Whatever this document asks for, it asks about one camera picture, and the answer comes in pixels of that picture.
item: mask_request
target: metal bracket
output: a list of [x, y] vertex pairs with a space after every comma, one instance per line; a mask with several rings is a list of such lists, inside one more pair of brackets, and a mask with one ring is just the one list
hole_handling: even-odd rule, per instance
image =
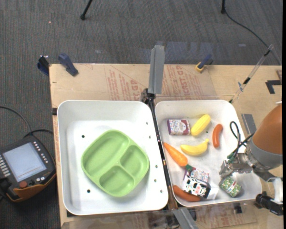
[[276, 176], [274, 176], [273, 174], [271, 174], [269, 171], [264, 170], [264, 171], [257, 171], [257, 170], [253, 170], [253, 172], [259, 176], [260, 178], [262, 178], [265, 182], [271, 182], [272, 179], [276, 178]]
[[187, 208], [183, 207], [173, 210], [173, 214], [177, 218], [182, 229], [198, 229], [198, 226]]
[[246, 163], [244, 153], [237, 154], [237, 161], [233, 163], [229, 164], [226, 160], [224, 160], [220, 168], [219, 175], [221, 179], [224, 179], [234, 172], [239, 174], [252, 172], [252, 168]]
[[45, 59], [45, 57], [41, 56], [38, 59], [37, 68], [47, 76], [49, 76], [49, 65], [49, 62]]
[[156, 45], [152, 49], [151, 55], [151, 67], [148, 85], [148, 93], [150, 94], [161, 94], [162, 92], [164, 57], [164, 46]]

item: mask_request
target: red sausage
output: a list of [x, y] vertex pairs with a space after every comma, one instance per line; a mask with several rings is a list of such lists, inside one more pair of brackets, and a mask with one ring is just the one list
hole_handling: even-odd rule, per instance
[[221, 133], [221, 131], [223, 130], [223, 125], [222, 124], [218, 124], [217, 126], [215, 126], [214, 130], [213, 130], [213, 146], [214, 147], [219, 147], [220, 143], [219, 143], [219, 135]]
[[173, 191], [174, 191], [175, 195], [177, 195], [180, 198], [183, 198], [184, 200], [186, 200], [188, 202], [200, 201], [200, 197], [198, 197], [198, 196], [196, 196], [194, 194], [190, 194], [190, 193], [187, 193], [187, 192], [183, 191], [177, 185], [173, 185]]

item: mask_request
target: metal rod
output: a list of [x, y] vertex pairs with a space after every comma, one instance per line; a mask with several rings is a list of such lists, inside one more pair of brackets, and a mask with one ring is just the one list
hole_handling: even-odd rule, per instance
[[225, 0], [222, 0], [221, 13], [225, 13]]
[[261, 59], [257, 62], [256, 66], [253, 68], [253, 70], [251, 71], [251, 73], [248, 75], [248, 77], [245, 79], [245, 81], [243, 82], [243, 84], [240, 85], [239, 89], [236, 91], [236, 93], [234, 94], [234, 96], [231, 98], [231, 100], [229, 101], [230, 103], [233, 103], [234, 100], [236, 98], [238, 98], [238, 96], [240, 95], [240, 93], [244, 90], [244, 88], [247, 86], [247, 84], [249, 83], [249, 81], [251, 80], [252, 76], [256, 73], [257, 69], [262, 65], [262, 63], [264, 62], [264, 60], [266, 59], [266, 56], [271, 52], [271, 50], [273, 49], [273, 45], [271, 44], [268, 49], [267, 52], [261, 57]]
[[88, 4], [87, 4], [87, 6], [86, 6], [86, 8], [85, 8], [85, 10], [84, 10], [84, 13], [82, 13], [82, 15], [81, 15], [81, 19], [82, 19], [82, 20], [85, 20], [85, 19], [86, 19], [86, 13], [87, 13], [87, 11], [88, 11], [88, 9], [89, 9], [89, 7], [90, 7], [92, 1], [93, 1], [93, 0], [89, 0]]

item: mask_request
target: yellow banana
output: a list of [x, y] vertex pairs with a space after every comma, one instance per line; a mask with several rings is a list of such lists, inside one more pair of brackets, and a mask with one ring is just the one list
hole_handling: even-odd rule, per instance
[[188, 155], [200, 155], [202, 153], [204, 153], [207, 149], [208, 149], [208, 142], [209, 139], [205, 139], [204, 142], [202, 142], [201, 144], [197, 145], [197, 146], [191, 146], [191, 145], [180, 145], [181, 150], [188, 154]]
[[211, 117], [208, 114], [204, 114], [197, 120], [197, 122], [193, 125], [191, 128], [191, 134], [192, 135], [198, 135], [200, 134], [210, 123]]

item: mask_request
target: cardboard sheet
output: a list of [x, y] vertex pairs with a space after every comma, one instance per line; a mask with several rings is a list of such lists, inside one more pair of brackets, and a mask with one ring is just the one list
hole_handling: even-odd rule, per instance
[[[65, 100], [139, 100], [148, 88], [148, 64], [74, 64], [79, 71], [72, 76], [62, 64], [50, 65], [52, 107]], [[201, 73], [193, 65], [164, 65], [161, 97], [174, 100], [197, 99], [191, 96], [215, 96], [207, 69]]]

